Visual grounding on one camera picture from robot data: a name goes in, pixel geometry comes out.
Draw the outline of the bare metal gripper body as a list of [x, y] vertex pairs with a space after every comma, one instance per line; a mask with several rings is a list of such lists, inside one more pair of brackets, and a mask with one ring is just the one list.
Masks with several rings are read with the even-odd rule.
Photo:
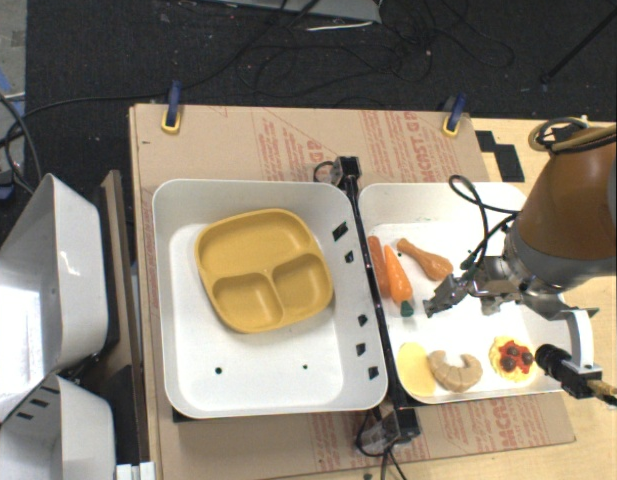
[[520, 305], [523, 278], [502, 257], [487, 256], [468, 284], [468, 293], [480, 301], [482, 314], [492, 316], [504, 304]]

